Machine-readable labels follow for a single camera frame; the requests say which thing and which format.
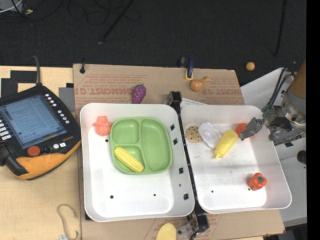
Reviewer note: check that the red tomato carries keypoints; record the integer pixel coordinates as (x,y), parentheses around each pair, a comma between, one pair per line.
(240,128)

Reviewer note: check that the pale yellow toy food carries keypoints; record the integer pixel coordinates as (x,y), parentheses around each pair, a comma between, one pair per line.
(166,232)

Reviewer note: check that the yellow ball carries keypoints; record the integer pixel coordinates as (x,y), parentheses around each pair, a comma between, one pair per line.
(250,66)

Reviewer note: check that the orange toy figure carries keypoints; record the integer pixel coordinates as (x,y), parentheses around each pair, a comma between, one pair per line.
(102,126)

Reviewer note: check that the purple grapes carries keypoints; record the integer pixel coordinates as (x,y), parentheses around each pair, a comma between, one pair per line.
(139,94)

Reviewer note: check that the brown cardboard board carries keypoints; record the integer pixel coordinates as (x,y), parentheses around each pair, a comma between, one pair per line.
(160,84)

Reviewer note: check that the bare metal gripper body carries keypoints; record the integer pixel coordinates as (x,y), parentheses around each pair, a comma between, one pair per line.
(280,123)

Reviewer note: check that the white paper slip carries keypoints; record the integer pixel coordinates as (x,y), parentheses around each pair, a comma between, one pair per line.
(192,101)

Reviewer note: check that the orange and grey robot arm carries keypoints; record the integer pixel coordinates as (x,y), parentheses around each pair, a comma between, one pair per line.
(299,84)

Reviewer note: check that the white toy egg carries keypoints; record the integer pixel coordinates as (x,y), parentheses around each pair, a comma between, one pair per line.
(208,134)

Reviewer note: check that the brown chicken drumstick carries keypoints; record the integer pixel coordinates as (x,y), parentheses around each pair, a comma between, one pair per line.
(197,84)

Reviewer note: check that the brown chocolate chip biscuit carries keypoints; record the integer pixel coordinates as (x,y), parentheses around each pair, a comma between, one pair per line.
(193,134)

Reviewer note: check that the green divided plate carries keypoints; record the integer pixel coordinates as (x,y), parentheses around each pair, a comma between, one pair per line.
(155,144)

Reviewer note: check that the black cylinder on white bracket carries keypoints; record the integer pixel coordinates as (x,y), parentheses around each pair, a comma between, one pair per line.
(302,157)

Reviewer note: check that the white plastic tray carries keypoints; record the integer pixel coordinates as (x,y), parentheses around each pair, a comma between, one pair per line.
(230,179)
(135,191)

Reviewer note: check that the orange bell pepper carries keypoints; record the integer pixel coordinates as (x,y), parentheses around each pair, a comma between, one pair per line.
(257,181)

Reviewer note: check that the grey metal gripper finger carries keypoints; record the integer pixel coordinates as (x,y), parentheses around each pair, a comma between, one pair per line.
(251,129)
(285,136)

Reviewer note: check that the thin black rod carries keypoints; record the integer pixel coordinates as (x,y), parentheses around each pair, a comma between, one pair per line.
(190,169)

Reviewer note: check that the yellow corn cob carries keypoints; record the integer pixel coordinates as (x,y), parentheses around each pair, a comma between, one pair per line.
(128,159)

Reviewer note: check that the yellow mustard bottle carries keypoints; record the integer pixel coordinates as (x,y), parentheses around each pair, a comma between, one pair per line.
(226,142)

